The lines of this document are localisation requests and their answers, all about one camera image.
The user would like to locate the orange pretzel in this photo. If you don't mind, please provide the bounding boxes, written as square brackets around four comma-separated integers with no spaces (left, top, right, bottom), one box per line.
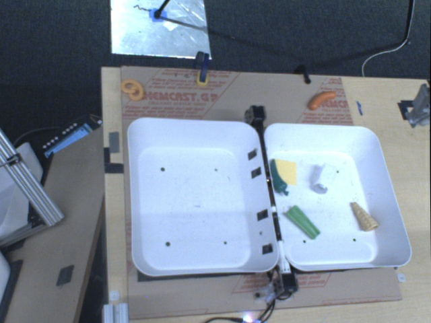
[121,79,145,102]

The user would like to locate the black block with wires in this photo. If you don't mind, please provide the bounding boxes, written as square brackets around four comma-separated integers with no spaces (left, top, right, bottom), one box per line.
[255,270,300,303]
[244,105,267,124]

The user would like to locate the yellow sponge with green side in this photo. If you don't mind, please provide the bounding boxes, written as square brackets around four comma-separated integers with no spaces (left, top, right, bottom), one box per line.
[269,158,298,196]

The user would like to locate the thin black and white rod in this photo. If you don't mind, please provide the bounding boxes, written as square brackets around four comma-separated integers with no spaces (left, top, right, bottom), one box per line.
[255,121,291,275]

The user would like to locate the tan ice cream cone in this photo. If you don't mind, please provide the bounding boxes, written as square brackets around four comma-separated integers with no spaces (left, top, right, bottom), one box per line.
[350,201,380,231]

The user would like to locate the green celery stick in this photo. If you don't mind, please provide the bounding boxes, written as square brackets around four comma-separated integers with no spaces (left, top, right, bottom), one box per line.
[285,205,321,240]

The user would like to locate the white plastic tray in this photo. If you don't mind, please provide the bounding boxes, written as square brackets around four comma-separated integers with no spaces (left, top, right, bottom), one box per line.
[263,122,413,272]
[127,116,280,277]

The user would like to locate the orange sausage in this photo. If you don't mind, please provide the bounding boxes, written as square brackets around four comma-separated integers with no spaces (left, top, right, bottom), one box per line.
[306,91,337,111]

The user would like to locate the brown cardboard board red print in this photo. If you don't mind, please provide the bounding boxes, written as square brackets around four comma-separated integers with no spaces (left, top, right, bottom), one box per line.
[120,65,403,311]

